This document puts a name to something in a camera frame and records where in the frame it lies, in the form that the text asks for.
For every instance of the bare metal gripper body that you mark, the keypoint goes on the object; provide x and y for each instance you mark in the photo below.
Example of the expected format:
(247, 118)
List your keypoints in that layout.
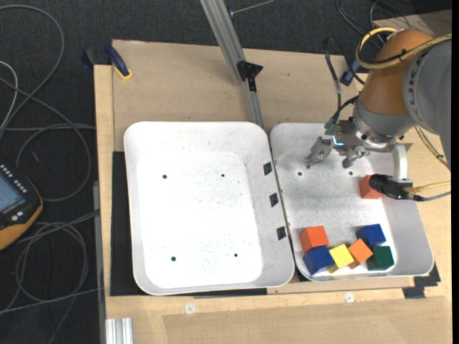
(349, 138)

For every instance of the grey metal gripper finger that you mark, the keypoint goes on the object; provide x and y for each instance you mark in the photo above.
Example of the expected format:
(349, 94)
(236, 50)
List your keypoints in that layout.
(351, 158)
(317, 152)

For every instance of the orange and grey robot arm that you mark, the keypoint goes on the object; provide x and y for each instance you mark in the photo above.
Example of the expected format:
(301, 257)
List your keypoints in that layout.
(391, 84)

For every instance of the red cube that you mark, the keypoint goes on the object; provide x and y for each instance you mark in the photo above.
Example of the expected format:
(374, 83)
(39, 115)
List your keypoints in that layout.
(365, 188)
(313, 237)

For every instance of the white plastic tray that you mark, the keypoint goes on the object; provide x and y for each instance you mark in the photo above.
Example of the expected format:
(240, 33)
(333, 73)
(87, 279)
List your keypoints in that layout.
(322, 199)
(201, 210)

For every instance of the blue cube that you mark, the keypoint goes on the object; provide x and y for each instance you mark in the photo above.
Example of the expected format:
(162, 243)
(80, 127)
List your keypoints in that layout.
(319, 260)
(371, 233)

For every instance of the orange cube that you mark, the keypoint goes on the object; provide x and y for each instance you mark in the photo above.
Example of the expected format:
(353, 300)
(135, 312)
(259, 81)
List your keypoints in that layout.
(360, 251)

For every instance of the yellow cube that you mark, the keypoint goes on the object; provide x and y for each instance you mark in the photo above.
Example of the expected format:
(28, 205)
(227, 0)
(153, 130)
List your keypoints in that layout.
(341, 256)

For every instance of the green cube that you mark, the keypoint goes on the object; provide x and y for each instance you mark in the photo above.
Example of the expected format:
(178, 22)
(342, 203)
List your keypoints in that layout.
(381, 258)

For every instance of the brown cardboard board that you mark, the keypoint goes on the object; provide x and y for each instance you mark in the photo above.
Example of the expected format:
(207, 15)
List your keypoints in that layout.
(179, 84)

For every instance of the black cylinder on white bracket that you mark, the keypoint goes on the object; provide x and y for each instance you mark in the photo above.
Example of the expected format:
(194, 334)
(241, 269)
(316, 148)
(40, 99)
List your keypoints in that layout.
(389, 186)

